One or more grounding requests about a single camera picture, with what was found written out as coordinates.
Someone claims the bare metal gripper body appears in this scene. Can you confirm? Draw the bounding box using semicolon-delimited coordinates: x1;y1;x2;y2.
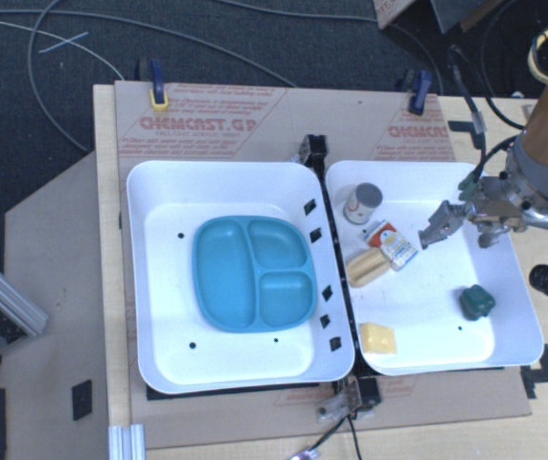
463;175;548;235

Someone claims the small white and orange carton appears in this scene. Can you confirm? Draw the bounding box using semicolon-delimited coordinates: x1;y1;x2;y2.
363;218;420;273

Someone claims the dark green toy pepper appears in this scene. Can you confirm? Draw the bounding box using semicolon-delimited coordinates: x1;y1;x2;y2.
460;284;497;322

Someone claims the white plastic tray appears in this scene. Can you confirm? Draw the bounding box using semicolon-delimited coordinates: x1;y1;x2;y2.
324;159;545;378
126;159;356;396

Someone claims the small white and grey can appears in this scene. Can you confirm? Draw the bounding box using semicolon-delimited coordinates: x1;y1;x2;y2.
342;181;384;226

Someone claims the tan toy bread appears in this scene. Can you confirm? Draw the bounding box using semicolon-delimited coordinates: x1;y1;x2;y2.
344;246;392;289

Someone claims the yellow toy cheese slice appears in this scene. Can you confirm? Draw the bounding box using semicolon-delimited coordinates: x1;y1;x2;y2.
358;321;399;356

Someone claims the brown cardboard board red print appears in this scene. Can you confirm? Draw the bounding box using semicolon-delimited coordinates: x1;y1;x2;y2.
113;80;535;450

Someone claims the blue divided plate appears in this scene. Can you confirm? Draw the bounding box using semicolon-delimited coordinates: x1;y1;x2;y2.
191;215;318;334

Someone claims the black block with thin wires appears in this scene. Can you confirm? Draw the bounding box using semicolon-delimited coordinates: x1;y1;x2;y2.
296;133;329;168
315;375;382;425

